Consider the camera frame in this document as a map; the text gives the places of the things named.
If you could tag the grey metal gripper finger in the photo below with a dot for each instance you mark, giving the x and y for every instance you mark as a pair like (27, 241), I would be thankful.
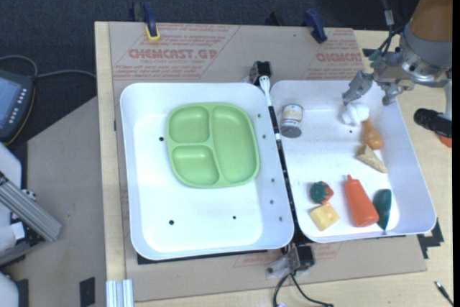
(355, 87)
(391, 93)

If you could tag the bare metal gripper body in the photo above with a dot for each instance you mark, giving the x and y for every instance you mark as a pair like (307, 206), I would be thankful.
(402, 70)

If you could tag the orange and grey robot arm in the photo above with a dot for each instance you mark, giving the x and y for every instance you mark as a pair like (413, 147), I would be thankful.
(429, 11)

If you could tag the orange chicken drumstick toy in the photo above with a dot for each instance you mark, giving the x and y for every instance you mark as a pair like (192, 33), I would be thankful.
(372, 134)

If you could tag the beige pizza slice toy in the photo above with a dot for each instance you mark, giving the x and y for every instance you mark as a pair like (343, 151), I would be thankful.
(372, 158)

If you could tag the small white and orange can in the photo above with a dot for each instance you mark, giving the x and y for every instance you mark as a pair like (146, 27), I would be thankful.
(293, 118)

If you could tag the white plastic tray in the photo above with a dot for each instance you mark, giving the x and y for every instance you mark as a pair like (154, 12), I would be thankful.
(201, 212)
(323, 161)

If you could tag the thin black and white rod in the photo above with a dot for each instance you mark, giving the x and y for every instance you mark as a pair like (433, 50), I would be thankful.
(278, 140)

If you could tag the red strawberry toy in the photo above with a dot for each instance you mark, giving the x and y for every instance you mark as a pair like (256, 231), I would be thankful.
(321, 191)

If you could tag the dark green pepper toy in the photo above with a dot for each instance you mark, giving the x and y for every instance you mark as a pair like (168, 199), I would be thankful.
(382, 206)

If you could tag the orange sauce bottle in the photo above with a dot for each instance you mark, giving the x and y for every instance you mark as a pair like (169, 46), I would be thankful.
(360, 203)

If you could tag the yellow cheese wedge toy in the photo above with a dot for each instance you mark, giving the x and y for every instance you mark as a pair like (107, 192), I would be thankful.
(324, 216)

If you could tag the brown cardboard board red print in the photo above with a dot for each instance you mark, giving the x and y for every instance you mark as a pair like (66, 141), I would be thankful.
(223, 46)

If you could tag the green divided plate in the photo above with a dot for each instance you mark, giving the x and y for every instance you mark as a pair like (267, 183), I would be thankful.
(212, 144)

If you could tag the black cylinder on white bracket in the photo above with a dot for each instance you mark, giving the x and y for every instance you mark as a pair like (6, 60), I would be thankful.
(433, 120)

